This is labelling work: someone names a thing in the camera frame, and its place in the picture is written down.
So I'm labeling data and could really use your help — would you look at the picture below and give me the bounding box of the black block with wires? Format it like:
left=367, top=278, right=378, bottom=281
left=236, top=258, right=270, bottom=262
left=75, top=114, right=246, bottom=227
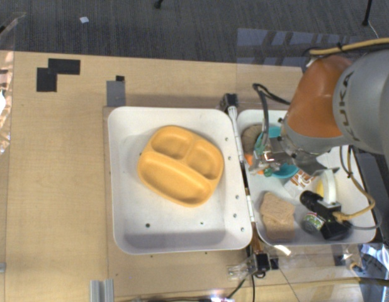
left=222, top=92, right=238, bottom=108
left=256, top=252, right=279, bottom=278

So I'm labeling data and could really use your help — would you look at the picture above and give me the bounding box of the pale wood board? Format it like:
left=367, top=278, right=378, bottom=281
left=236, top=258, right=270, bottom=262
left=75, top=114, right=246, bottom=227
left=102, top=104, right=380, bottom=297

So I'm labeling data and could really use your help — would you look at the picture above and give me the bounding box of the brown bread slice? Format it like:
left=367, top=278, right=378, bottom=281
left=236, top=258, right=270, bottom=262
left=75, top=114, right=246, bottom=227
left=262, top=214, right=296, bottom=242
left=259, top=191, right=295, bottom=222

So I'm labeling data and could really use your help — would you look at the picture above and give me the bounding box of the brown round doughnut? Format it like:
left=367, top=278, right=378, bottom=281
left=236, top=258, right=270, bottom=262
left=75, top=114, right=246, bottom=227
left=240, top=124, right=263, bottom=154

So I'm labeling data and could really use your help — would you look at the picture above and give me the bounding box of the green can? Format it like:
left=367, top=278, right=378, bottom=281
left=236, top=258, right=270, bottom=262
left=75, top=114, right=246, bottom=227
left=301, top=211, right=326, bottom=235

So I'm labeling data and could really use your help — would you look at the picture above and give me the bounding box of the white plastic tray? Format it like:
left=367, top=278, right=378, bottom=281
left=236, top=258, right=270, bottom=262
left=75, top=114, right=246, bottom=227
left=107, top=106, right=254, bottom=256
left=237, top=109, right=378, bottom=247

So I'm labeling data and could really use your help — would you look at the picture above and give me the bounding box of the white and orange carton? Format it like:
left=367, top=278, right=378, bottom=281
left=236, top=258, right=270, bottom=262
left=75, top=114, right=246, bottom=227
left=284, top=169, right=321, bottom=198

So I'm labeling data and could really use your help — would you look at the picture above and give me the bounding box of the orange divided plate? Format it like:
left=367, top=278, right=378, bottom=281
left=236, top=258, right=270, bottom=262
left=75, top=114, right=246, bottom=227
left=137, top=125, right=225, bottom=208

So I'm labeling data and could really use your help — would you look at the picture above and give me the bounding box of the orange carrot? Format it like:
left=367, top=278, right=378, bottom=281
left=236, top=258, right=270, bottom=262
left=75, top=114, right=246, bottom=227
left=244, top=152, right=265, bottom=175

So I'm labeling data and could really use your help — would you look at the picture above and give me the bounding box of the teal bowl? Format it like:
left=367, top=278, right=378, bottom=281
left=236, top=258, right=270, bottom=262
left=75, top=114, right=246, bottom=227
left=256, top=125, right=300, bottom=179

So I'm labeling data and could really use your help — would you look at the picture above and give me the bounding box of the thin black and white rod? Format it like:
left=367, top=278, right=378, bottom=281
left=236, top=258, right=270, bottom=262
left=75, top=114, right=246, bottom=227
left=227, top=105, right=258, bottom=225

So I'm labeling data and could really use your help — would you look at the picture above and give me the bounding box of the black cylinder on white bracket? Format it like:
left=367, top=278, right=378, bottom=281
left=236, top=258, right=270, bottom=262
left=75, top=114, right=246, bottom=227
left=300, top=167, right=352, bottom=241

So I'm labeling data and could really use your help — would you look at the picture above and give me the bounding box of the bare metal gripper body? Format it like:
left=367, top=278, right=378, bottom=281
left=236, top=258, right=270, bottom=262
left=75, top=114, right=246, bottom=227
left=259, top=136, right=304, bottom=171

